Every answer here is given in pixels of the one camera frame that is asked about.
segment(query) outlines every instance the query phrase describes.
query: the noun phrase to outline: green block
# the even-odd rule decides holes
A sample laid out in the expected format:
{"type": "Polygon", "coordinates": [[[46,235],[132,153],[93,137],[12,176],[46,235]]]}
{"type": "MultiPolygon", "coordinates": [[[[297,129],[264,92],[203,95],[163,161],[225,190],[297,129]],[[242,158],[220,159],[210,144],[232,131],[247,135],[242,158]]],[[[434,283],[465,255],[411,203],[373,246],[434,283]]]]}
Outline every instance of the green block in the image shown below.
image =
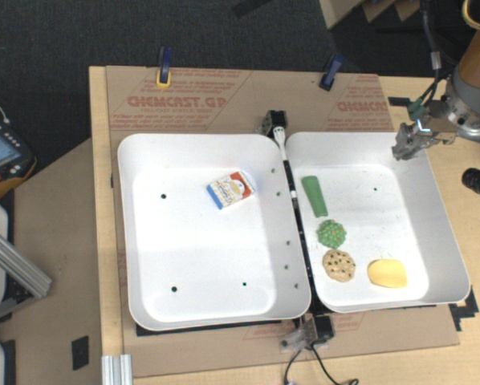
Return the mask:
{"type": "Polygon", "coordinates": [[[301,183],[307,199],[310,201],[315,217],[327,217],[326,203],[323,200],[319,179],[316,176],[305,176],[301,183]]]}

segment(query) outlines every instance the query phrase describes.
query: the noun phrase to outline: cardboard sheet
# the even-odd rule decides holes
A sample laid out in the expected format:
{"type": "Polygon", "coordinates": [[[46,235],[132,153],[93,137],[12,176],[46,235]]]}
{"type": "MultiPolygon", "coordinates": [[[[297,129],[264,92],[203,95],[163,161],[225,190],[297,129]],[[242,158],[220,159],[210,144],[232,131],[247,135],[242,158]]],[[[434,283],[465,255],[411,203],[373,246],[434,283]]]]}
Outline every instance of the cardboard sheet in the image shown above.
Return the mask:
{"type": "MultiPolygon", "coordinates": [[[[294,330],[292,321],[138,335],[128,308],[117,147],[135,132],[252,133],[269,110],[287,112],[288,136],[303,131],[390,132],[379,78],[340,73],[328,92],[318,86],[320,73],[173,69],[171,87],[161,90],[155,72],[107,67],[124,352],[132,355],[134,375],[287,362],[291,356],[280,351],[279,342],[294,330]]],[[[319,351],[325,358],[458,344],[448,306],[332,314],[332,320],[336,337],[319,351]]]]}

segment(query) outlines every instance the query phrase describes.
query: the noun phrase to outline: black fabric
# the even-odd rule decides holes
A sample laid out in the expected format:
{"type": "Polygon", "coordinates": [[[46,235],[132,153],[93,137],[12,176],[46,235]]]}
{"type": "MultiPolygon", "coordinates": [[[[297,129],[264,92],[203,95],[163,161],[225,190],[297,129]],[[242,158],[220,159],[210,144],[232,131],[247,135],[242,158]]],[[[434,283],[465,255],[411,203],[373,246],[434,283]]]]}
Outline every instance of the black fabric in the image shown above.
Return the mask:
{"type": "MultiPolygon", "coordinates": [[[[245,1],[0,0],[0,104],[35,172],[91,135],[88,67],[156,65],[161,46],[175,67],[322,71],[341,53],[344,72],[432,75],[420,28],[381,32],[420,27],[417,14],[402,23],[390,8],[369,24],[358,7],[328,30],[319,0],[270,0],[239,18],[245,1]]],[[[435,1],[443,24],[461,24],[445,43],[459,55],[471,37],[461,0],[435,1]]]]}

